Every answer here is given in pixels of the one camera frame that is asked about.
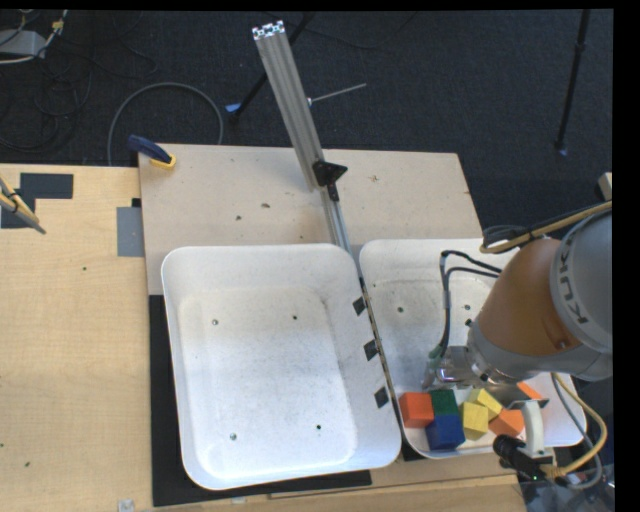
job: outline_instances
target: metal rod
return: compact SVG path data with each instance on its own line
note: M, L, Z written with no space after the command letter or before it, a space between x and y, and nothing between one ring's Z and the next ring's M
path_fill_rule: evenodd
M324 96L318 96L317 98L309 98L309 106L320 100L326 100L327 98L333 98L334 96L338 96L339 94L344 94L346 92L355 91L356 89L360 89L361 87L366 87L367 84L354 85L353 87L347 87L346 89L340 89L336 92L331 92L329 94L325 94Z
M298 25L296 29L293 31L293 33L291 34L291 37L289 38L289 44L292 45L293 43L296 42L296 40L298 39L302 31L313 19L315 14L316 14L315 12L308 12L308 11L304 11L302 13L302 21L300 22L300 25ZM267 74L263 73L262 76L255 83L255 85L251 88L249 93L242 100L242 102L240 103L240 106L231 113L231 115L229 116L230 121L237 122L240 119L240 114L242 114L242 112L244 112L244 110L249 106L249 103L251 103L251 101L256 96L256 94L258 94L258 91L262 89L262 86L266 81L267 81Z
M578 29L578 39L575 44L575 53L573 56L573 65L571 67L571 77L569 79L569 89L564 103L564 112L562 113L562 121L560 122L560 129L558 130L558 136L554 143L555 148L562 154L567 154L567 148L564 143L564 136L567 130L567 124L569 123L569 115L571 114L571 105L573 103L573 94L576 87L576 80L578 78L578 69L580 68L580 58L582 52L585 49L585 39L587 36L587 27L589 25L589 15L591 9L582 9L582 16L580 18L580 28Z
M324 155L284 24L280 21L254 28L253 38L309 190L320 191L332 241L352 254L340 203L330 197L326 186L318 185L313 171L313 164L324 162Z

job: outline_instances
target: blue clamp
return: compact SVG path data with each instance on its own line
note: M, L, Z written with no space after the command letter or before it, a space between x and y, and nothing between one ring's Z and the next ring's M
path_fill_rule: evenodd
M147 155L151 160L151 164L161 169L173 169L176 165L176 157L167 153L164 149L139 135L129 135L127 147L131 151L137 151L143 155Z

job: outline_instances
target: black latch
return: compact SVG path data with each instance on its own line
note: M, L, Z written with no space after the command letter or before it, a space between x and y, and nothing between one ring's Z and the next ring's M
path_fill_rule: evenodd
M313 164L313 172L316 175L316 181L321 187L326 186L329 192L329 197L333 201L338 201L338 189L336 188L336 181L347 172L347 168L344 165L332 164L330 162L323 162L318 160Z

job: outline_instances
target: white tray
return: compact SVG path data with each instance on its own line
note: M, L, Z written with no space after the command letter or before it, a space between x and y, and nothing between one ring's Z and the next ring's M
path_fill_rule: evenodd
M503 268L513 257L506 254L481 254L480 239L375 240L360 252L360 268L367 284L373 316L387 362L391 385L396 397L407 391L421 391L429 352L438 344L444 328L442 283L439 260L443 250L454 249L480 261ZM471 263L449 256L447 268L470 267ZM468 272L451 275L450 345L464 345L468 327L489 294L495 280ZM568 376L570 389L575 391ZM582 440L580 431L567 414L548 373L539 374L528 383L549 398L542 409L544 445L571 446ZM458 403L470 390L455 390ZM586 426L584 411L566 397L571 411ZM434 451L429 448L424 429L404 428L407 442L418 453L430 458L447 458L493 450L495 435L489 431L476 441L467 440L457 450ZM525 440L524 432L520 436Z
M162 265L182 458L207 489L386 466L401 433L355 262L330 244L183 247Z

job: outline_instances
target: black mat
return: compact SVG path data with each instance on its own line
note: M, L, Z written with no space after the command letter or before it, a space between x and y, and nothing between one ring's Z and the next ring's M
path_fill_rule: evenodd
M73 197L73 175L23 172L20 174L20 188L14 190L31 211L36 213L36 199L71 199ZM17 215L0 216L0 227L3 229L30 228Z
M151 443L154 506L292 491L371 485L369 471L302 478L269 485L209 491L194 483L182 464L171 346L164 297L149 297L151 348Z

